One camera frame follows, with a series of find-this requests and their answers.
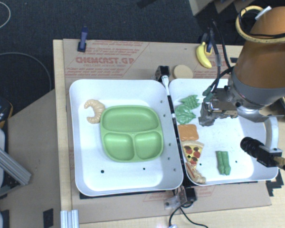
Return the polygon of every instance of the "tray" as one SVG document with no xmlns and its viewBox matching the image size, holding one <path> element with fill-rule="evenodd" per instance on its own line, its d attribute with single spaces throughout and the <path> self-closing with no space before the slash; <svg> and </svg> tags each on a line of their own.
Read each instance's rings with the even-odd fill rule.
<svg viewBox="0 0 285 228">
<path fill-rule="evenodd" d="M 74 141 L 75 181 L 87 196 L 172 190 L 179 187 L 183 172 L 165 88 L 154 80 L 80 79 L 70 87 Z M 93 111 L 84 108 L 89 99 L 106 108 L 139 105 L 151 108 L 161 122 L 163 150 L 151 161 L 117 162 L 105 153 L 100 124 L 86 118 Z"/>
<path fill-rule="evenodd" d="M 202 103 L 202 92 L 213 82 L 213 79 L 175 79 L 171 81 L 169 90 L 174 109 L 181 104 L 180 100 L 189 95 L 198 95 L 199 103 Z M 227 85 L 227 79 L 219 81 L 219 87 Z M 231 119 L 217 119 L 212 126 L 200 126 L 201 105 L 192 112 L 197 116 L 188 124 L 195 124 L 199 135 L 198 141 L 204 144 L 197 170 L 206 178 L 206 183 L 200 184 L 190 180 L 196 185 L 208 186 L 225 183 L 249 182 L 271 180 L 278 174 L 277 167 L 267 168 L 250 157 L 240 148 L 240 142 L 244 137 L 266 141 L 266 129 L 264 123 L 253 123 L 241 116 Z M 216 151 L 228 151 L 230 175 L 220 175 Z"/>
<path fill-rule="evenodd" d="M 146 106 L 122 105 L 105 109 L 100 133 L 104 151 L 114 161 L 151 161 L 163 150 L 160 119 Z"/>
</svg>

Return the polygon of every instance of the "banana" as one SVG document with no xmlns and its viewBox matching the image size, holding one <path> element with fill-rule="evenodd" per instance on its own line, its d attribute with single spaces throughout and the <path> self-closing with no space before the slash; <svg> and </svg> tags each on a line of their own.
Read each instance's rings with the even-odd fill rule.
<svg viewBox="0 0 285 228">
<path fill-rule="evenodd" d="M 212 68 L 212 65 L 205 54 L 206 43 L 202 42 L 196 49 L 196 56 L 199 62 L 206 68 Z"/>
</svg>

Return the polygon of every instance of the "yellow cable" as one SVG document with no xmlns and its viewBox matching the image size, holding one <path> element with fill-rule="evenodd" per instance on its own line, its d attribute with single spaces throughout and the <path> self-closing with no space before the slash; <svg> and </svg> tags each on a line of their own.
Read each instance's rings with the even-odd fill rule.
<svg viewBox="0 0 285 228">
<path fill-rule="evenodd" d="M 241 10 L 241 16 L 243 16 L 246 12 L 250 11 L 250 10 L 258 10 L 258 11 L 262 11 L 263 8 L 259 7 L 259 6 L 248 6 L 244 9 Z M 239 24 L 239 16 L 237 16 L 236 19 L 236 29 L 237 32 L 240 34 L 241 37 L 243 37 L 245 40 L 251 41 L 251 42 L 256 42 L 256 43 L 281 43 L 281 42 L 285 42 L 285 37 L 282 38 L 271 38 L 271 39 L 260 39 L 260 38 L 255 38 L 252 36 L 247 35 L 241 28 L 240 24 Z"/>
</svg>

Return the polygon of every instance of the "white tray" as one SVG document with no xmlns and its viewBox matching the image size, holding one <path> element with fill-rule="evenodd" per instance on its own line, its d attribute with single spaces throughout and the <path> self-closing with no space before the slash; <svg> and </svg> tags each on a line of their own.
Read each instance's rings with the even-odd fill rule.
<svg viewBox="0 0 285 228">
<path fill-rule="evenodd" d="M 219 81 L 219 87 L 227 85 L 227 79 Z M 198 95 L 199 103 L 202 103 L 202 93 L 207 89 L 213 79 L 175 79 L 169 85 L 174 109 L 181 104 L 180 100 L 189 95 Z M 240 142 L 244 137 L 258 139 L 266 142 L 266 129 L 264 123 L 253 123 L 243 117 L 235 119 L 217 119 L 212 126 L 199 125 L 201 105 L 192 112 L 197 116 L 189 124 L 195 124 L 199 134 L 199 142 L 202 142 L 202 150 L 197 170 L 206 177 L 206 183 L 200 186 L 271 180 L 278 173 L 277 167 L 267 168 L 250 157 L 240 148 Z M 229 176 L 220 175 L 217 168 L 215 151 L 228 151 L 231 173 Z"/>
<path fill-rule="evenodd" d="M 179 187 L 183 172 L 165 88 L 154 80 L 81 79 L 70 87 L 74 138 L 75 180 L 80 192 L 102 196 L 130 192 L 172 190 Z M 90 124 L 89 99 L 114 105 L 144 105 L 159 116 L 164 148 L 157 159 L 144 162 L 116 162 L 104 152 L 100 124 Z"/>
</svg>

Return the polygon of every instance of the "green vegetable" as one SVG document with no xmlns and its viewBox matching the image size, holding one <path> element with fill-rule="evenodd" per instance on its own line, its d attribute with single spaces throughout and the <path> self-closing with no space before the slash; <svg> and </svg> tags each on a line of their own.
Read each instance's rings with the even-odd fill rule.
<svg viewBox="0 0 285 228">
<path fill-rule="evenodd" d="M 221 175 L 230 175 L 229 156 L 227 151 L 216 151 L 218 160 L 218 171 Z"/>
<path fill-rule="evenodd" d="M 190 109 L 195 109 L 200 105 L 200 103 L 198 103 L 199 100 L 196 97 L 197 95 L 190 95 L 184 99 L 181 99 L 180 101 Z"/>
<path fill-rule="evenodd" d="M 191 109 L 184 104 L 176 107 L 175 115 L 179 124 L 188 124 L 193 118 L 196 118 L 196 115 L 191 111 Z"/>
</svg>

